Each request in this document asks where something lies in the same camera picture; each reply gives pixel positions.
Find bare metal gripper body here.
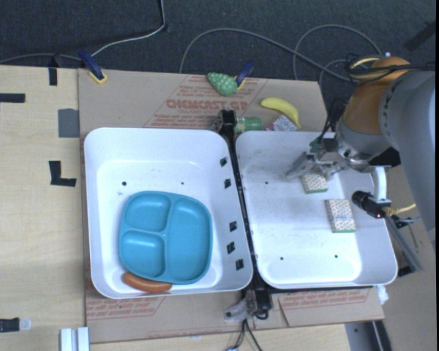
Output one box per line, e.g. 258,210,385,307
306,136,371,178

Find small patterned carton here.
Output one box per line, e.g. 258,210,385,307
301,173,330,195

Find large patterned carton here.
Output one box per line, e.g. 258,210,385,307
324,197,357,234

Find pink and white packet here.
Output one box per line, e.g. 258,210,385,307
266,114,299,132

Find yellow banana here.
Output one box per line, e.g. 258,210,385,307
260,97,302,129

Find white plastic tray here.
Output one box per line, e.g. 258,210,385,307
234,129,399,290
83,127,255,300

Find thin black rod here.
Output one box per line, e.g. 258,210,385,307
225,129,260,290

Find green bottle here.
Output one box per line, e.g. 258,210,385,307
234,116,263,135

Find green grapes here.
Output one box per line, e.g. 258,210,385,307
206,72,240,97

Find blue divided plate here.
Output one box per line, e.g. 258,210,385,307
117,190,214,285

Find brown cardboard board red print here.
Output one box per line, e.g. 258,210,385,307
77,67,386,344

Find orange sausage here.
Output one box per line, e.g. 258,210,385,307
121,271,174,295

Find black cylinder on white bracket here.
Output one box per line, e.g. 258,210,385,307
351,165,393,220

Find black block with thin wires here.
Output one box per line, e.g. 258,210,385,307
211,109,239,134
224,288,274,324

